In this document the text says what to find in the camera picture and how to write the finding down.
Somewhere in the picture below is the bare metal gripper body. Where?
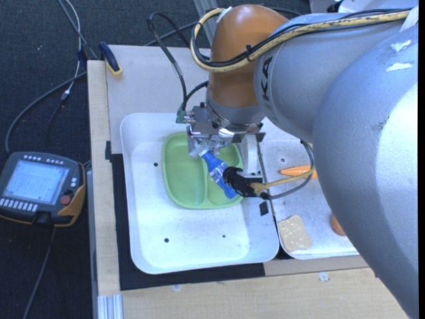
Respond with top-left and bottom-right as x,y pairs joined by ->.
185,104 -> 267,155

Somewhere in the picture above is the blue plastic bottle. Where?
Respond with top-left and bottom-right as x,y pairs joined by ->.
200,149 -> 238,200

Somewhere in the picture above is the green divided plate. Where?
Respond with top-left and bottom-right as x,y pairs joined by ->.
161,132 -> 245,210

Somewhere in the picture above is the orange carrot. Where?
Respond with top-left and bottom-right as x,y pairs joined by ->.
279,165 -> 319,180

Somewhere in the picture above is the white plastic tray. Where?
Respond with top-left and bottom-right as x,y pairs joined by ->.
261,117 -> 361,261
120,112 -> 280,275

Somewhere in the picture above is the orange round object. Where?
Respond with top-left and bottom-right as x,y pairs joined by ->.
330,214 -> 347,237

